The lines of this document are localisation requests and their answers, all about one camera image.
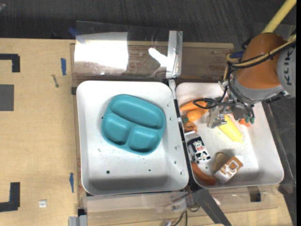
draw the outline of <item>black corner marker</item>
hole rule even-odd
[[[11,60],[11,72],[20,72],[20,56],[18,54],[0,54],[0,60]]]
[[[20,182],[10,183],[9,201],[0,202],[0,212],[18,210],[20,207]]]

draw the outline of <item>metal plate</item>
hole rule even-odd
[[[176,88],[179,106],[197,98],[220,97],[223,91],[218,83],[182,83]],[[198,134],[212,157],[210,161],[199,164],[200,169],[208,175],[213,175],[212,163],[218,152],[229,158],[236,156],[242,161],[243,167],[226,184],[217,182],[214,186],[207,186],[195,177],[197,183],[204,188],[228,188],[240,186],[258,186],[278,184],[284,177],[282,164],[276,145],[269,128],[269,124],[261,103],[255,104],[255,123],[247,128],[231,117],[236,127],[243,135],[243,143],[233,142],[218,128],[206,126],[207,112],[195,121]]]
[[[77,88],[82,184],[93,195],[175,191],[189,179],[170,88],[161,82],[86,81]],[[157,149],[134,154],[106,142],[102,117],[110,100],[128,94],[161,108],[166,127]]]

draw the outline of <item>wooden surface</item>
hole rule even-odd
[[[0,53],[17,53],[21,72],[0,60],[0,84],[15,85],[15,110],[0,112],[0,202],[9,199],[10,182],[20,182],[18,211],[0,212],[0,226],[64,226],[77,214],[78,176],[71,95],[70,44],[73,40],[0,39]],[[67,75],[61,71],[67,62]],[[56,88],[50,75],[59,84]],[[74,193],[69,182],[74,174]],[[39,208],[39,200],[47,207]],[[291,225],[283,196],[276,192],[272,209],[227,213],[233,225]],[[208,216],[188,225],[209,225]],[[127,224],[162,225],[162,221]]]

